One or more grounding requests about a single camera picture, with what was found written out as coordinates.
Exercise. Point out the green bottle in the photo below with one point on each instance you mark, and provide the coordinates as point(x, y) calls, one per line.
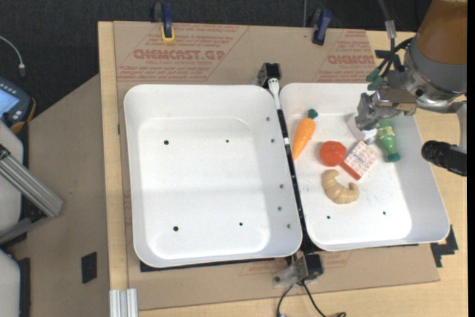
point(387, 143)

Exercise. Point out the orange tomato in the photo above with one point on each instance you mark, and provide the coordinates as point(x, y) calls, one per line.
point(332, 153)

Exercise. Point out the beige croissant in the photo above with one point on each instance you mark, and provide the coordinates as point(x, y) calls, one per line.
point(339, 191)

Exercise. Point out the orange carrot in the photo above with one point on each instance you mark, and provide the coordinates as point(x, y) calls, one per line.
point(304, 131)

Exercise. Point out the black cylinder on white bracket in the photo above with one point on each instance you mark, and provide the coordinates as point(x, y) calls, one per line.
point(443, 156)

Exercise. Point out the thin black and white rod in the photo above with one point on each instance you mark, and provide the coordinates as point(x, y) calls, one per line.
point(286, 137)

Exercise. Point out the orange and white carton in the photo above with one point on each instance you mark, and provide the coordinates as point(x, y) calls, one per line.
point(359, 160)

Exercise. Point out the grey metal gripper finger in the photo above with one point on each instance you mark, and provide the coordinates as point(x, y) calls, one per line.
point(381, 116)
point(365, 109)

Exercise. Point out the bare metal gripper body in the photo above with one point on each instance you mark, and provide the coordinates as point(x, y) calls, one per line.
point(399, 100)

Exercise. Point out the white plastic tray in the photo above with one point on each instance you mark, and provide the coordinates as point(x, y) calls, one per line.
point(208, 178)
point(371, 219)

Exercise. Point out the brown cardboard board red print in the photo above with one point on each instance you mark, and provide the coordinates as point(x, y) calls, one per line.
point(222, 59)

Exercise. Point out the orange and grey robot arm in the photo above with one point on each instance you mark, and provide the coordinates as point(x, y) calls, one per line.
point(441, 29)

